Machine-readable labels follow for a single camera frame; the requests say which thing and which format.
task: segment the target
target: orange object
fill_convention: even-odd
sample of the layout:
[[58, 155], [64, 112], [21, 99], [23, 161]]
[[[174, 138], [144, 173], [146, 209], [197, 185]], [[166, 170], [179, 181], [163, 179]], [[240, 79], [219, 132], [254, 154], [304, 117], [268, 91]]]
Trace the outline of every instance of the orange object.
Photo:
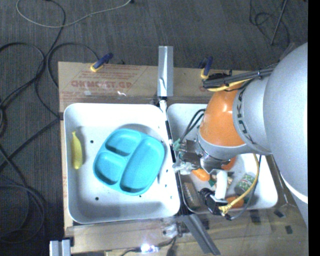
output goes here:
[[234, 127], [232, 117], [237, 92], [222, 90], [215, 92], [211, 97], [199, 128], [200, 135], [208, 143], [223, 147], [245, 144]]
[[[228, 203], [230, 204], [232, 201], [236, 200], [238, 197], [237, 196], [230, 196], [228, 198], [226, 198], [226, 200], [228, 201]], [[240, 208], [244, 205], [245, 200], [242, 198], [239, 200], [239, 202], [237, 202], [236, 204], [234, 204], [232, 206], [232, 208]]]
[[221, 169], [225, 170], [225, 171], [230, 171], [231, 168], [235, 165], [236, 162], [236, 156], [230, 159], [230, 162], [228, 164], [223, 164], [221, 166]]
[[210, 180], [210, 174], [207, 173], [204, 169], [199, 168], [199, 169], [193, 170], [192, 173], [203, 182], [207, 182]]

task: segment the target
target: blue plate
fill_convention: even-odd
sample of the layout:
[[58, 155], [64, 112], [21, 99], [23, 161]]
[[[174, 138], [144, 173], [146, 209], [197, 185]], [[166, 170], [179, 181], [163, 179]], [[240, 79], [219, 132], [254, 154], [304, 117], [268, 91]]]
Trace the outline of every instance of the blue plate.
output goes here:
[[94, 163], [96, 178], [127, 195], [146, 192], [157, 177], [165, 148], [157, 139], [132, 129], [117, 129], [102, 144]]

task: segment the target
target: white cable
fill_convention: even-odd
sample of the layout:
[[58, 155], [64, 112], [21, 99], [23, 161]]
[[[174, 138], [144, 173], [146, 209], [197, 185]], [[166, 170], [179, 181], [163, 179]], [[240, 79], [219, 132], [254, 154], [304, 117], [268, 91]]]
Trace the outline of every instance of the white cable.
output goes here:
[[78, 19], [78, 20], [76, 20], [76, 21], [74, 21], [74, 22], [71, 22], [71, 23], [68, 23], [68, 24], [65, 24], [65, 25], [48, 26], [48, 25], [44, 25], [44, 24], [41, 24], [41, 23], [37, 23], [37, 22], [35, 22], [35, 21], [27, 18], [26, 16], [24, 16], [24, 15], [20, 12], [20, 10], [19, 10], [19, 3], [20, 3], [20, 1], [21, 1], [21, 0], [18, 0], [18, 1], [16, 2], [15, 8], [16, 8], [17, 12], [18, 12], [23, 18], [25, 18], [27, 21], [29, 21], [29, 22], [31, 22], [31, 23], [33, 23], [33, 24], [36, 24], [36, 25], [38, 25], [38, 26], [42, 26], [42, 27], [45, 27], [45, 28], [52, 28], [52, 29], [57, 29], [57, 28], [62, 28], [62, 27], [71, 26], [71, 25], [73, 25], [73, 24], [78, 23], [79, 21], [82, 21], [82, 20], [88, 18], [89, 16], [96, 15], [96, 14], [101, 14], [101, 13], [105, 13], [105, 12], [108, 12], [108, 11], [113, 11], [113, 10], [116, 10], [116, 9], [119, 9], [119, 8], [122, 8], [122, 7], [125, 7], [126, 5], [128, 5], [128, 4], [131, 2], [131, 0], [128, 0], [128, 1], [127, 1], [126, 3], [124, 3], [123, 5], [119, 5], [119, 6], [114, 7], [114, 8], [110, 8], [110, 9], [106, 9], [106, 10], [100, 10], [100, 11], [97, 11], [97, 12], [90, 13], [90, 14], [88, 14], [88, 15], [86, 15], [86, 16], [84, 16], [84, 17], [82, 17], [82, 18], [80, 18], [80, 19]]

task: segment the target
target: yellow banana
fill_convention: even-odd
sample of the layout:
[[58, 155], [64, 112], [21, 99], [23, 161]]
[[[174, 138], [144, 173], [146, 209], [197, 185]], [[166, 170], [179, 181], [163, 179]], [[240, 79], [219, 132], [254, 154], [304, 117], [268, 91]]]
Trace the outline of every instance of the yellow banana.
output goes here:
[[83, 164], [81, 142], [76, 136], [76, 131], [72, 132], [71, 154], [73, 168], [78, 170]]

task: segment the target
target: white sink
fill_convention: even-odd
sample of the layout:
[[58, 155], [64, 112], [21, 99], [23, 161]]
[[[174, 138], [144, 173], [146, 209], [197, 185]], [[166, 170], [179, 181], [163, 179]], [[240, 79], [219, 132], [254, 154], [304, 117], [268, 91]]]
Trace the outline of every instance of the white sink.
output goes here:
[[[206, 104], [187, 104], [187, 103], [176, 103], [168, 107], [167, 116], [172, 133], [172, 139], [177, 140], [185, 131], [187, 125], [189, 124], [193, 115], [200, 109], [205, 109]], [[193, 140], [196, 138], [197, 129], [194, 128], [188, 135], [185, 137], [188, 140]], [[229, 186], [226, 197], [233, 196], [235, 194], [234, 187], [238, 181], [246, 173], [257, 173], [257, 165], [253, 154], [242, 154], [238, 155], [235, 161], [234, 166], [230, 170], [234, 172], [231, 176], [233, 181]], [[193, 173], [189, 175], [179, 175], [181, 185], [184, 183], [192, 184], [195, 191], [199, 192], [203, 188], [208, 188], [215, 190], [215, 187], [211, 187], [207, 181], [201, 181]], [[185, 197], [183, 198], [185, 204], [188, 206]], [[254, 192], [254, 197], [251, 200], [251, 204], [248, 209], [265, 209], [273, 207], [278, 201], [277, 189], [271, 175], [269, 165], [266, 161], [266, 157], [262, 156], [260, 164], [260, 172], [258, 183]], [[202, 204], [202, 206], [197, 210], [192, 210], [197, 214], [207, 213], [208, 208]]]
[[[162, 141], [163, 164], [151, 187], [143, 194], [116, 191], [94, 175], [95, 157], [108, 135], [119, 128], [145, 133]], [[81, 141], [83, 165], [74, 169], [71, 159], [72, 132]], [[172, 165], [165, 117], [149, 104], [75, 103], [64, 112], [67, 163], [68, 210], [80, 224], [165, 218], [180, 208], [176, 176]]]

